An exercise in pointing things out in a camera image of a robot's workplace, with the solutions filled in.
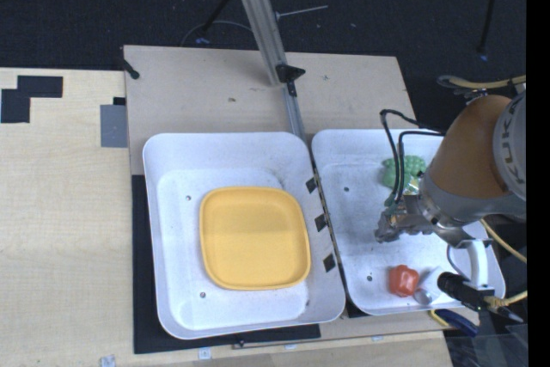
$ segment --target black clip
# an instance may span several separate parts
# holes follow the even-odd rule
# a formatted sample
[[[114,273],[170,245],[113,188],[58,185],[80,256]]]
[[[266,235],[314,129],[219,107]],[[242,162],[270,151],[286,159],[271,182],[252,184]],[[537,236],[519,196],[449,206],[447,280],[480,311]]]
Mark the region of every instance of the black clip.
[[[278,80],[281,83],[286,83],[289,95],[297,96],[294,80],[305,74],[305,69],[295,68],[294,66],[281,63],[275,66],[275,70],[277,71]]]

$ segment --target yellow oval plate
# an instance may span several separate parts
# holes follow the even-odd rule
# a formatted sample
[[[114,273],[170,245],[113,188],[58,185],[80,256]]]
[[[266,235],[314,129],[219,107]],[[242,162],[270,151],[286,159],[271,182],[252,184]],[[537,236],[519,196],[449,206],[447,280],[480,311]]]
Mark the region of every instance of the yellow oval plate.
[[[309,274],[302,208],[285,190],[213,190],[201,202],[199,225],[206,271],[223,288],[278,289],[298,284]]]

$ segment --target dark background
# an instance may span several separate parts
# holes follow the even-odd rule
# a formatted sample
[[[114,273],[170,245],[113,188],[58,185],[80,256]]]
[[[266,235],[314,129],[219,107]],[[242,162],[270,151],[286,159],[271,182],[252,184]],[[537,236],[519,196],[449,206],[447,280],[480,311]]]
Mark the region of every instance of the dark background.
[[[121,70],[123,45],[257,50],[253,35],[242,27],[248,19],[241,0],[224,6],[217,16],[224,23],[198,34],[197,27],[220,2],[0,0],[0,66]],[[428,125],[447,128],[466,103],[464,96],[437,84],[439,76],[492,82],[526,73],[527,0],[494,0],[490,15],[490,0],[271,2],[281,14],[328,5],[280,18],[286,52],[395,56],[415,113],[409,116]],[[482,42],[485,57],[478,51]],[[512,88],[492,92],[514,95]],[[526,252],[524,225],[503,223],[500,231]],[[504,261],[506,252],[501,256],[505,267],[516,267]],[[526,286],[526,270],[510,271],[505,277],[516,289],[511,295]]]

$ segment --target wooden table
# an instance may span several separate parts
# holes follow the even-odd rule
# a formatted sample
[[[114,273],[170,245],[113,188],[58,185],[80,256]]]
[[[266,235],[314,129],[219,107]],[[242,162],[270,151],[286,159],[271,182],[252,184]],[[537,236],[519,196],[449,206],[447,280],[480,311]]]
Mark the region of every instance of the wooden table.
[[[308,72],[297,82],[308,134],[378,127],[382,104],[413,115],[395,58],[287,56]],[[142,142],[174,126],[156,125],[166,111],[156,94],[181,98],[168,107],[179,109],[171,117],[182,131],[274,131],[286,118],[273,111],[279,103],[268,98],[257,52],[128,46],[125,57],[139,80],[0,69],[0,89],[16,89],[18,76],[63,78],[62,98],[31,99],[29,123],[0,124],[0,365],[452,365],[442,328],[425,312],[343,315],[321,324],[320,339],[217,346],[205,361],[198,349],[134,354],[131,175]],[[127,99],[129,148],[101,146],[100,106],[114,97]]]

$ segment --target metal post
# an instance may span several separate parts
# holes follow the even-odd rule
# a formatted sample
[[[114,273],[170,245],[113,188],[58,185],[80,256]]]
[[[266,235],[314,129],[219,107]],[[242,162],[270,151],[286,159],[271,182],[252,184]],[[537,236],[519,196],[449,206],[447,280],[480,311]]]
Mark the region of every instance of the metal post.
[[[247,12],[250,27],[266,64],[269,81],[273,86],[280,86],[286,110],[289,116],[292,133],[306,142],[302,116],[297,98],[292,95],[278,77],[277,66],[286,65],[283,42],[278,31],[277,21],[270,0],[242,0]]]

